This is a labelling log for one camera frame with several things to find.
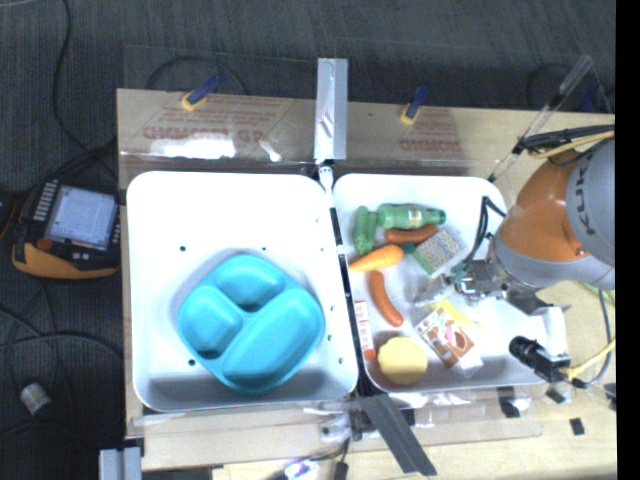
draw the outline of snack package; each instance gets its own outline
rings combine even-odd
[[[448,299],[429,306],[431,312],[416,326],[416,332],[449,368],[471,377],[482,358],[473,340],[464,331],[466,322]]]
[[[416,247],[420,255],[420,264],[429,275],[455,257],[462,250],[462,246],[456,242],[453,236],[442,228],[431,238]]]
[[[362,354],[367,361],[371,361],[376,358],[376,349],[373,344],[373,336],[371,335],[371,324],[369,323],[369,310],[367,309],[367,303],[363,300],[357,300],[355,303],[355,310]]]

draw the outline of blue divided plate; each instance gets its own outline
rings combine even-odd
[[[196,360],[247,395],[263,395],[291,378],[324,329],[316,299],[251,254],[214,268],[178,311],[178,334]]]

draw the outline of device screen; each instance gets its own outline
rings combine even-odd
[[[117,209],[114,195],[61,185],[45,237],[106,251]]]

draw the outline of green bottle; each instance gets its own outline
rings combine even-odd
[[[378,207],[378,226],[383,229],[418,229],[427,224],[444,224],[442,210],[417,204],[383,204]]]

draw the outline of blue clamp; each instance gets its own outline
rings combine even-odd
[[[182,106],[189,112],[194,111],[207,101],[207,94],[216,92],[223,82],[222,75],[213,75],[206,82],[182,97]]]
[[[428,85],[421,85],[416,89],[416,92],[413,94],[413,98],[411,103],[407,103],[407,105],[402,110],[402,115],[400,116],[400,120],[405,124],[413,124],[418,117],[418,111],[420,110],[420,106],[424,103],[424,100],[427,99],[427,94],[429,93]]]

